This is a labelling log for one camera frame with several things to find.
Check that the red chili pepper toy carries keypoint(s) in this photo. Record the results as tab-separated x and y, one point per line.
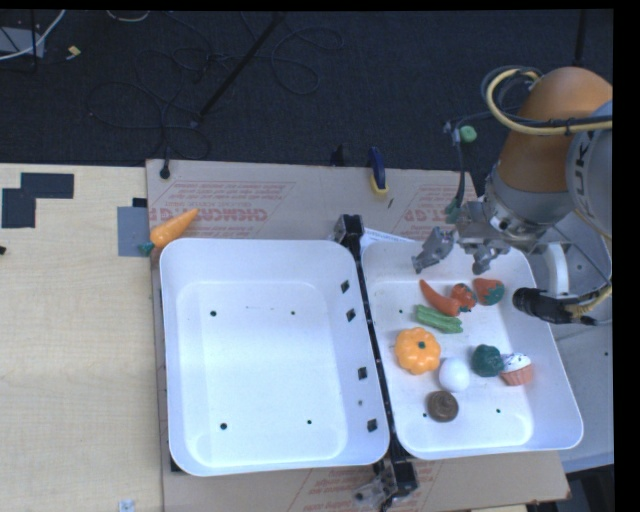
437	299

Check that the brown cardboard board red print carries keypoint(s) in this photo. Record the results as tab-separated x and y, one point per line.
280	200

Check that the orange tomato toy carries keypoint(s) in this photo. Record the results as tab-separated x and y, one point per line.
465	296

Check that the thin black rod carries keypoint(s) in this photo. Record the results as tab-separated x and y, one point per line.
372	345

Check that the green bean pods toy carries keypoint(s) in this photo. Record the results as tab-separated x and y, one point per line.
439	320

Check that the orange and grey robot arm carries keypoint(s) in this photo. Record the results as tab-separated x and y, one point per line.
550	150

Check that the white egg toy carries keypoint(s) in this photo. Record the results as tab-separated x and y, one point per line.
454	375

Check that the white plastic tray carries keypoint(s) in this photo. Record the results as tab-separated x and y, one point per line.
270	355
475	360

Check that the red strawberry toy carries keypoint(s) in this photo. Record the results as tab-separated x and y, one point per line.
490	291

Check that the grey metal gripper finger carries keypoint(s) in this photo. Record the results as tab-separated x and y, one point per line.
431	251
484	261

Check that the pink cupcake toy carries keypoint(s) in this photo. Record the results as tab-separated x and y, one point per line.
516	369

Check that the green broccoli toy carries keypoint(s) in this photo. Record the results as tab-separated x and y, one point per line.
486	361

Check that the brown round biscuit toy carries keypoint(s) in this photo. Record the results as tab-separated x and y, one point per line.
442	406

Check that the orange pumpkin toy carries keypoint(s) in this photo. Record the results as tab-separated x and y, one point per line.
417	351

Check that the orange toy carrot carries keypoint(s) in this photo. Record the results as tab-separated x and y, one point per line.
172	229

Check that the black cylinder on white bracket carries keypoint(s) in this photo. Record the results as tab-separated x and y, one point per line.
542	302

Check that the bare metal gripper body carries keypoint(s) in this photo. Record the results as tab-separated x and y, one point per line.
487	231

